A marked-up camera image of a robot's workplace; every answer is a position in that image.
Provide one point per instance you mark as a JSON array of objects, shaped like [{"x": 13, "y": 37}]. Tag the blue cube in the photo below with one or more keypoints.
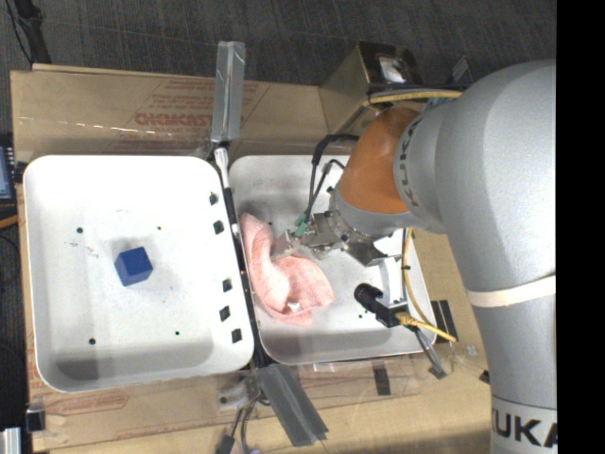
[{"x": 133, "y": 267}]

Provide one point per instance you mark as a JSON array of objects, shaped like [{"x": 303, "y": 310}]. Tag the pink cloth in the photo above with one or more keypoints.
[{"x": 283, "y": 282}]

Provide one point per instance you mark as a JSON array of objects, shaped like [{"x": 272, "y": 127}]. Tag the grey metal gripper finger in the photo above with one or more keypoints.
[{"x": 287, "y": 243}]

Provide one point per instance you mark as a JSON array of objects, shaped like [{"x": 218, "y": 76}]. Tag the brown cardboard board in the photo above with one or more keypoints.
[{"x": 94, "y": 107}]

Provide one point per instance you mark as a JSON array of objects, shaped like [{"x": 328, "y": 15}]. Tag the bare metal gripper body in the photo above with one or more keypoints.
[{"x": 326, "y": 232}]

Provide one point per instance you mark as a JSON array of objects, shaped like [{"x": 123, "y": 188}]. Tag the white plastic tray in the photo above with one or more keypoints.
[
  {"x": 142, "y": 310},
  {"x": 340, "y": 334}
]

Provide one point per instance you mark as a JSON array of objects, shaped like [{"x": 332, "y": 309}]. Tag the black cylinder on white bracket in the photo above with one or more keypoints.
[{"x": 375, "y": 301}]

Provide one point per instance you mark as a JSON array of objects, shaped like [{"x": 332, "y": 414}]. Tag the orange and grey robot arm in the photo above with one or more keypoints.
[{"x": 491, "y": 168}]

